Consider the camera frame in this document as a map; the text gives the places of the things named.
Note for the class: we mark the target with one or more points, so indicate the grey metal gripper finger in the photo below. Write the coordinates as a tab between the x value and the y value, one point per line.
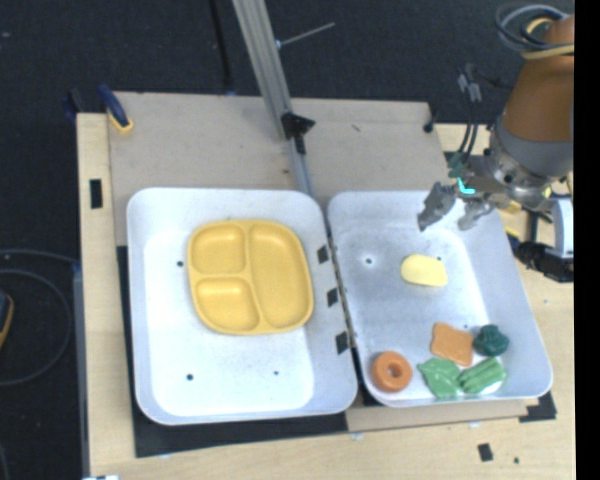
474	215
437	205

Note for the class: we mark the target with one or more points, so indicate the brown cardboard board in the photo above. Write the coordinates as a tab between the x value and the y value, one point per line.
205	143

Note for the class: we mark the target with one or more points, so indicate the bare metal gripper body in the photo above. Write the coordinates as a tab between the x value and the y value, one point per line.
515	188

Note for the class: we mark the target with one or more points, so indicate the green toy lettuce leaf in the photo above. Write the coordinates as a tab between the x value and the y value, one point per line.
441	379

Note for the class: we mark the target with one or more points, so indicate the green toy bean pod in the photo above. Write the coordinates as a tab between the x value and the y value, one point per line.
482	375

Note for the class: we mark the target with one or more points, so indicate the orange toy bread slice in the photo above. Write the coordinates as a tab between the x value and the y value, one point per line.
452	344

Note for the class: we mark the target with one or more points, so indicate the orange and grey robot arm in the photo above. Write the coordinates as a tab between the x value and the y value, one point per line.
540	103

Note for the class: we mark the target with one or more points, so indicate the dark green toy broccoli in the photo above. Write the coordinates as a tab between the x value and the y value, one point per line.
491	340

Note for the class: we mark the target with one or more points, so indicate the white plastic tray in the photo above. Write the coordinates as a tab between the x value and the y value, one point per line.
395	308
230	378

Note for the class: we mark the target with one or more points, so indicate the yellow oval toy food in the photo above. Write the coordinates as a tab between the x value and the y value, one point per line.
424	270

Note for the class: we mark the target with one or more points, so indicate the black cylinder on white bracket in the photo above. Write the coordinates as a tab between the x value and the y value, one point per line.
550	260

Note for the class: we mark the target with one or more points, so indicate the orange toy doughnut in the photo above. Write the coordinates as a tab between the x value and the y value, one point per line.
380	373

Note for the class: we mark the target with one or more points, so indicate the yellow divided plate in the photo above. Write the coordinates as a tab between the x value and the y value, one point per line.
275	268

